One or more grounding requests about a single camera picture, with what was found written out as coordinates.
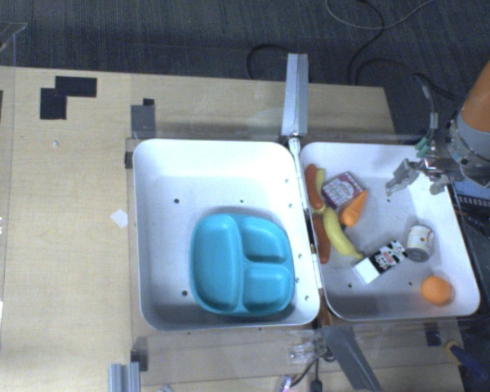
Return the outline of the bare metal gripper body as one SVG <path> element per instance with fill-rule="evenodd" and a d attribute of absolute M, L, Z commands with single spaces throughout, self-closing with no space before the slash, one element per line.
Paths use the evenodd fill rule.
<path fill-rule="evenodd" d="M 417 144 L 419 169 L 431 182 L 462 181 L 463 175 L 459 164 L 448 151 L 444 140 L 422 140 Z"/>

